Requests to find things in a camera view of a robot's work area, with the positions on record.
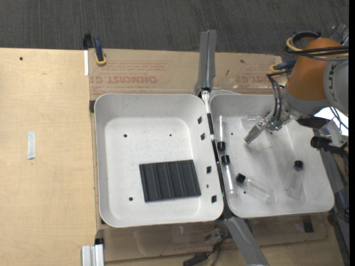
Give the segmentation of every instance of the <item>bottle with black cap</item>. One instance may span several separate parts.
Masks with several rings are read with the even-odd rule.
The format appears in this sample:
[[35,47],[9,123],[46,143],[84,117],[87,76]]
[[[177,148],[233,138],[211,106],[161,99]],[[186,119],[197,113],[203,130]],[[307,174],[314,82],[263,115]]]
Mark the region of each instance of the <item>bottle with black cap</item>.
[[305,171],[303,170],[303,162],[295,161],[293,169],[288,177],[286,193],[294,199],[300,199],[303,191],[303,179]]
[[238,173],[236,180],[238,185],[244,189],[244,194],[251,194],[267,203],[274,201],[273,189],[269,188],[261,181],[250,176],[246,177],[241,173]]
[[222,119],[222,115],[216,120],[215,130],[217,149],[220,152],[224,152],[226,150],[227,142],[227,123]]

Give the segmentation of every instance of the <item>white strip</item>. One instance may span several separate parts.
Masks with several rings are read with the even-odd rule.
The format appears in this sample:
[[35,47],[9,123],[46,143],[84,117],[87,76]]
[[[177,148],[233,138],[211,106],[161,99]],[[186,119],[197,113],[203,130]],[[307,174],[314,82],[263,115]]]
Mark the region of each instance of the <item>white strip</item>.
[[89,76],[89,52],[84,50],[84,67],[85,67],[85,76]]
[[27,159],[31,160],[36,156],[36,133],[30,131],[27,135]]

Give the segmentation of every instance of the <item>plywood surface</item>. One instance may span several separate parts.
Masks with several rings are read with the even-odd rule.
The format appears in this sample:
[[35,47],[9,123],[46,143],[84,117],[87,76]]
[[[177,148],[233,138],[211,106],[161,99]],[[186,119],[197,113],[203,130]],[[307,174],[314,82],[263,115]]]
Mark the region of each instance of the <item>plywood surface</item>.
[[80,265],[96,233],[83,52],[0,49],[0,95],[0,265]]

